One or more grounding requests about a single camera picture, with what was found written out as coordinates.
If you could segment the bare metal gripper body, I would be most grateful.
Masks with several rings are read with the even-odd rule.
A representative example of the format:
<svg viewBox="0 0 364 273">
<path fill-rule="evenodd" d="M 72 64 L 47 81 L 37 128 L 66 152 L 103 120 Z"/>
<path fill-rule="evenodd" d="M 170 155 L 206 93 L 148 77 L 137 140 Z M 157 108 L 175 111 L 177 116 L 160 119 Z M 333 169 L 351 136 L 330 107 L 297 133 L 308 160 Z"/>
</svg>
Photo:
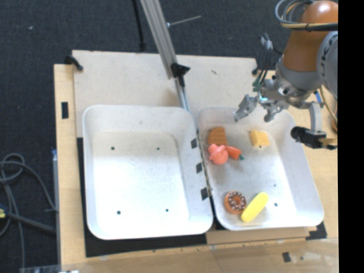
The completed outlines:
<svg viewBox="0 0 364 273">
<path fill-rule="evenodd" d="M 306 100 L 312 94 L 311 90 L 300 89 L 285 78 L 265 79 L 259 87 L 259 93 L 266 103 L 293 106 L 297 109 L 306 109 Z"/>
</svg>

